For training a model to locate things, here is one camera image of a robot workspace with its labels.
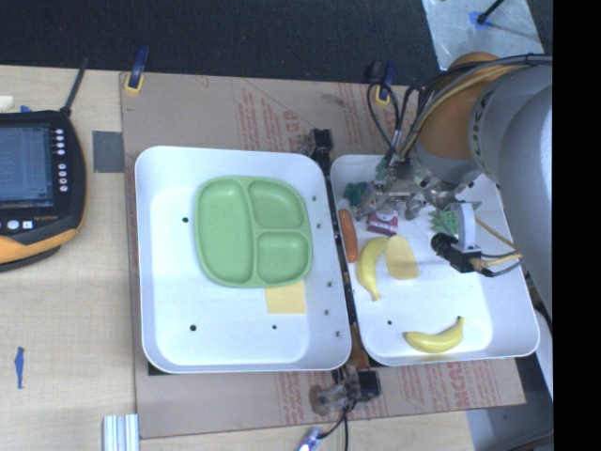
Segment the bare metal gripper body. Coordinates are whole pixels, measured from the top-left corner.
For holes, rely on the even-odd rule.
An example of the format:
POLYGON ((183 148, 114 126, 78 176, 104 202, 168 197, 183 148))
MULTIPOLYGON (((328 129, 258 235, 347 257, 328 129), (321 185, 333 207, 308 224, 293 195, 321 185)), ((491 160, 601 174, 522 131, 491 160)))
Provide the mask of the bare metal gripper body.
POLYGON ((480 176, 480 172, 470 172, 459 183, 452 183, 428 174, 414 179, 410 175, 388 172, 378 180, 381 189, 374 193, 374 210, 381 209, 395 198, 423 200, 438 210, 445 210, 449 205, 458 203, 458 196, 480 176))

